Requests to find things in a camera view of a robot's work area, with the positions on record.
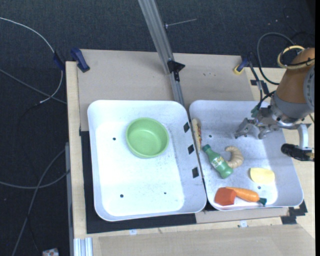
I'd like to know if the green toy bottle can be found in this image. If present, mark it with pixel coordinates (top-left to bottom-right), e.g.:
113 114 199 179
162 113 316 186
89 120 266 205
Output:
201 143 234 180

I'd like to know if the black cylinder on white bracket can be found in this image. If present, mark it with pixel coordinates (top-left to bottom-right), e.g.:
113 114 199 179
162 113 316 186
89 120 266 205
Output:
280 123 315 162

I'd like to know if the white plastic tray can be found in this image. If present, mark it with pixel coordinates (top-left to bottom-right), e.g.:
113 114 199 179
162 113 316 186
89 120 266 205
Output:
188 99 305 212
86 99 208 222

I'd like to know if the brown cardboard board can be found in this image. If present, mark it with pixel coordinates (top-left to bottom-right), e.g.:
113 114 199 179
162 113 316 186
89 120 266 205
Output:
75 48 291 224

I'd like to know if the orange toy carrot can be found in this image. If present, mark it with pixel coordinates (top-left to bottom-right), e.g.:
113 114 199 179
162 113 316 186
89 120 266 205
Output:
225 186 268 207

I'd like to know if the red-orange block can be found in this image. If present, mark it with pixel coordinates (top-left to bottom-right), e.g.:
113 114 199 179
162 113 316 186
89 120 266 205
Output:
214 187 237 207

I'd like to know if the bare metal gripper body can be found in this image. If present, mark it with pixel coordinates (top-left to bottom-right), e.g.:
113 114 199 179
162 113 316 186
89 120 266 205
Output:
253 106 305 131

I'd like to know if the yellow toy slice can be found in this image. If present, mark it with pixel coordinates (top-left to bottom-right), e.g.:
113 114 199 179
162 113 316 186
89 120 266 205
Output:
248 167 276 186

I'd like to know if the beige toy croissant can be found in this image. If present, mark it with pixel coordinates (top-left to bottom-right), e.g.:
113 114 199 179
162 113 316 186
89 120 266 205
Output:
224 145 245 169

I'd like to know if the green bowl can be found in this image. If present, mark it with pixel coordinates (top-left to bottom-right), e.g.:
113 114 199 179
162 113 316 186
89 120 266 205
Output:
125 117 171 160

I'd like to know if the toy pizza slice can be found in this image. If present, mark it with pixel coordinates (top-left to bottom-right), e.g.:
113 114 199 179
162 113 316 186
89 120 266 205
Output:
191 117 203 151

